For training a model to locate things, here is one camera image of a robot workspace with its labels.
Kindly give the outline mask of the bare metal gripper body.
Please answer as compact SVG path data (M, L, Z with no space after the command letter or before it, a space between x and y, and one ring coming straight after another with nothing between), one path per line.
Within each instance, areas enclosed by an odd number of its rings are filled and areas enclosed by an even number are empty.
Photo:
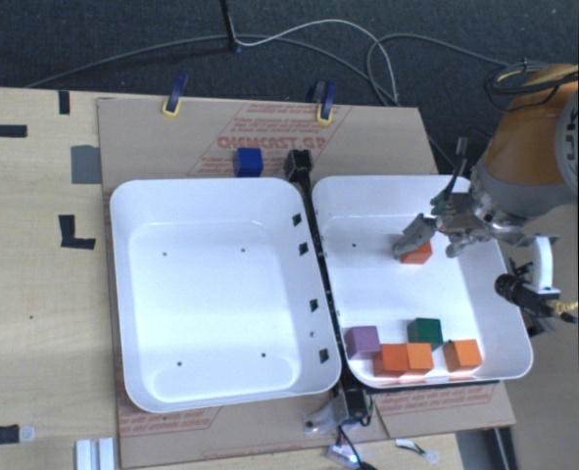
M507 212L486 192L440 193L434 198L437 229L454 246L496 239L512 246L529 246L533 236L523 231L526 219Z

